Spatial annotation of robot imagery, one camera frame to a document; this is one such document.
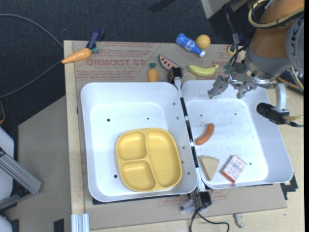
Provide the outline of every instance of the cardboard sheet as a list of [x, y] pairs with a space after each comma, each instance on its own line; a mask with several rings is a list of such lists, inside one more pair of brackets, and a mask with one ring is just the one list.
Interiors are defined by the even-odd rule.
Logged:
[[[86, 44], [87, 42], [74, 41], [73, 51], [85, 47]], [[203, 58], [187, 52], [175, 43], [100, 42], [97, 47], [97, 54], [92, 54], [89, 59], [74, 64], [84, 202], [86, 212], [90, 214], [91, 229], [191, 218], [192, 214], [183, 214], [179, 211], [179, 206], [188, 199], [187, 195], [115, 203], [94, 201], [87, 182], [87, 160], [80, 92], [83, 86], [90, 82], [147, 82], [149, 63], [152, 62], [157, 63], [156, 69], [159, 72], [159, 80], [164, 81], [167, 71], [159, 65], [158, 56], [160, 54], [181, 66], [183, 73], [188, 73], [189, 65], [208, 68], [218, 64], [219, 68], [213, 76], [195, 77], [196, 80], [214, 80], [218, 75], [224, 75], [223, 66], [231, 57], [226, 52], [228, 45], [210, 45]], [[209, 190], [208, 192], [210, 192], [213, 204], [202, 213], [207, 217], [286, 207], [280, 184]]]

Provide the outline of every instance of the red and white package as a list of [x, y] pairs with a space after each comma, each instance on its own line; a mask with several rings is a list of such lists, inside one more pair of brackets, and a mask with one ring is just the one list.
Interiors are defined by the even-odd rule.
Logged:
[[228, 180], [235, 183], [247, 164], [238, 156], [233, 155], [228, 164], [221, 171], [221, 174]]

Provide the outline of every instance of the black object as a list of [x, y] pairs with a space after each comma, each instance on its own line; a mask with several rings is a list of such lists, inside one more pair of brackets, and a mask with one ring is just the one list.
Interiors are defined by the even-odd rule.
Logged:
[[4, 110], [0, 101], [0, 125], [4, 122]]
[[271, 122], [282, 125], [286, 123], [286, 120], [283, 118], [283, 116], [287, 116], [290, 114], [290, 112], [282, 112], [279, 113], [276, 110], [273, 110], [275, 108], [274, 106], [266, 103], [260, 103], [256, 107], [256, 111], [262, 115], [265, 118], [268, 118]]
[[294, 192], [296, 191], [296, 189], [298, 189], [295, 175], [293, 175], [292, 179], [290, 180], [289, 185], [286, 185], [285, 183], [281, 183], [281, 188], [282, 188], [282, 192], [283, 192], [285, 200], [288, 200], [287, 193], [291, 191]]
[[11, 225], [12, 225], [13, 232], [19, 232], [19, 220], [18, 219], [11, 221]]
[[64, 232], [64, 219], [54, 222], [54, 232]]
[[208, 191], [206, 191], [206, 192], [200, 192], [199, 193], [199, 196], [200, 196], [200, 198], [201, 198], [201, 203], [202, 203], [202, 207], [208, 207], [208, 206], [210, 206], [211, 204], [212, 204], [212, 202], [211, 202], [211, 196], [210, 196], [210, 194], [209, 194], [209, 192]]
[[179, 196], [179, 194], [175, 195], [163, 195], [163, 196], [153, 196], [153, 197], [145, 197], [145, 198], [137, 198], [137, 199], [127, 199], [127, 200], [117, 200], [117, 201], [112, 201], [112, 202], [101, 202], [99, 200], [96, 200], [95, 198], [92, 198], [92, 204], [109, 204], [109, 203], [120, 203], [120, 202], [131, 202], [131, 201], [136, 201], [136, 200], [145, 200], [145, 199], [158, 199], [158, 198], [165, 198], [165, 197], [174, 197], [174, 196]]
[[179, 68], [179, 67], [170, 68], [170, 70], [168, 72], [169, 83], [174, 84], [174, 78], [175, 77], [182, 78], [182, 76], [183, 76], [183, 73], [182, 73], [181, 68]]

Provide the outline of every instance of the sausage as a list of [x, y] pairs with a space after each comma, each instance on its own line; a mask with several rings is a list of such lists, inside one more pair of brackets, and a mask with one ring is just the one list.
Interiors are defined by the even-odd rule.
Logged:
[[205, 134], [195, 140], [196, 145], [202, 145], [207, 142], [213, 134], [214, 124], [209, 123]]

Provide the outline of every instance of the lemon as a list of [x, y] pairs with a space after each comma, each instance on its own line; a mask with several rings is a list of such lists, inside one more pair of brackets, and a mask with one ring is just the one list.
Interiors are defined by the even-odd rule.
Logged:
[[211, 44], [211, 39], [206, 34], [201, 34], [197, 37], [197, 46], [200, 49], [205, 49]]

